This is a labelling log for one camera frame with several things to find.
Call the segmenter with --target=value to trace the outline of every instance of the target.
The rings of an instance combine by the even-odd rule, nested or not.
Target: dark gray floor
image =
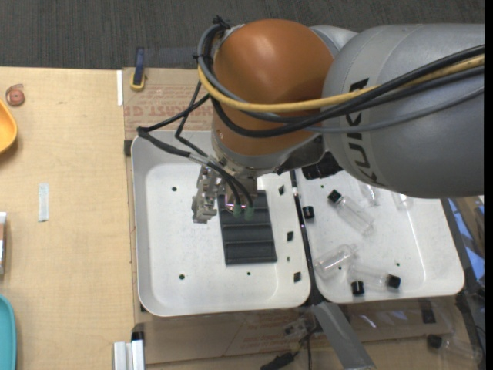
[[[292,19],[361,31],[391,23],[484,22],[485,0],[0,0],[0,66],[193,67],[215,15],[232,24]]]

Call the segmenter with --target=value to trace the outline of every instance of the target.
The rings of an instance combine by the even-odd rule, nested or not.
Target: blue plate
[[[0,370],[15,370],[16,356],[14,310],[8,300],[0,294]]]

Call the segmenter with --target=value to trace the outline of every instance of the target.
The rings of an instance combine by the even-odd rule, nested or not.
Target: black cap
[[[386,280],[387,286],[398,289],[401,286],[401,278],[397,275],[389,274]]]
[[[361,296],[362,294],[364,294],[363,281],[351,282],[351,290],[354,296]]]
[[[330,192],[330,195],[329,195],[329,200],[332,202],[332,203],[337,203],[337,201],[342,197],[342,195],[337,192],[335,189]]]
[[[428,343],[428,347],[439,349],[443,344],[444,339],[437,335],[428,335],[426,337],[426,342]]]
[[[312,206],[306,206],[303,207],[303,216],[305,219],[314,219],[315,218],[315,211]]]

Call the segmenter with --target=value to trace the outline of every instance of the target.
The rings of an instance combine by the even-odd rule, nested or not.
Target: wooden table
[[[0,68],[0,93],[16,83],[24,84],[26,101],[10,108],[19,135],[0,156],[0,210],[8,213],[0,293],[15,311],[17,369],[110,369],[112,343],[128,341],[138,321],[116,71]],[[38,222],[40,183],[49,184],[44,222]],[[458,311],[453,322],[456,334],[467,339]],[[474,368],[430,353],[423,338],[365,347],[379,369]],[[273,357],[149,368],[240,370],[259,368]],[[286,369],[305,369],[306,359],[304,352]],[[340,364],[333,351],[316,350],[314,368]]]

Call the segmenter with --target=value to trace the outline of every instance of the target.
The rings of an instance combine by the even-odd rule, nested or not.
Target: black connector
[[[282,354],[281,356],[276,356],[273,361],[263,365],[260,370],[278,370],[279,368],[288,366],[290,363],[294,362],[294,356],[295,354],[291,352]]]

